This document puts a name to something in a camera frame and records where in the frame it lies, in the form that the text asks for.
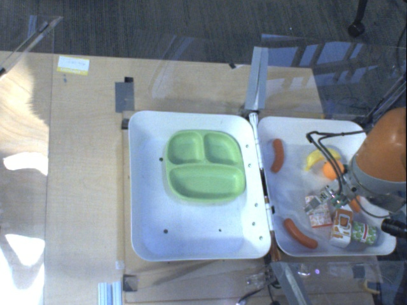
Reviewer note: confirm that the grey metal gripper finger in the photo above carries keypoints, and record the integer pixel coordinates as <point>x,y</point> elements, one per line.
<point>326,192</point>
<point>313,204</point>

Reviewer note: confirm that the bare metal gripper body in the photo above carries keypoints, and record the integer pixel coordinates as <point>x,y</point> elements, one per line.
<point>346,186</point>

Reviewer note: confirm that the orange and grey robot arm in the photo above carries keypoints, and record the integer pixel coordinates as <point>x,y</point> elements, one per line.
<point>384,151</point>

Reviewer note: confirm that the orange and white carton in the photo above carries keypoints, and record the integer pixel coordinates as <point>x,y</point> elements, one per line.
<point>341,229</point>
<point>319,218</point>

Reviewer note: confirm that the orange carrot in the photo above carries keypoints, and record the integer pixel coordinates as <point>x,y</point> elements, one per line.
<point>355,204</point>

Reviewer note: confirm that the orange ball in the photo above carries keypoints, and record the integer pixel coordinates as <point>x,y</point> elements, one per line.
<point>330,170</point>

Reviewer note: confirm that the white plastic tray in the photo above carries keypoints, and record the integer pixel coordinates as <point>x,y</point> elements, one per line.
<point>292,195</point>
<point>190,230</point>

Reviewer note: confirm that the red sausage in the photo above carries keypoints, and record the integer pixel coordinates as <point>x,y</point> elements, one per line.
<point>299,235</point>
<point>277,156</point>

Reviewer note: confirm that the yellow banana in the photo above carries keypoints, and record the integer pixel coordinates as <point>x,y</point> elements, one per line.
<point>313,159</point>

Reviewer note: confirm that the green and white can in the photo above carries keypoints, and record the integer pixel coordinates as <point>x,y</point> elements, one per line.
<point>364,233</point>

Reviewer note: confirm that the green divided plate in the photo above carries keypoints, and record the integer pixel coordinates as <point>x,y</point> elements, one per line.
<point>206,183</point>

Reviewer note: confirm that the black cylinder on white bracket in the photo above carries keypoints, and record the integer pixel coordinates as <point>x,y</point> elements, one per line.
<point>394,226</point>

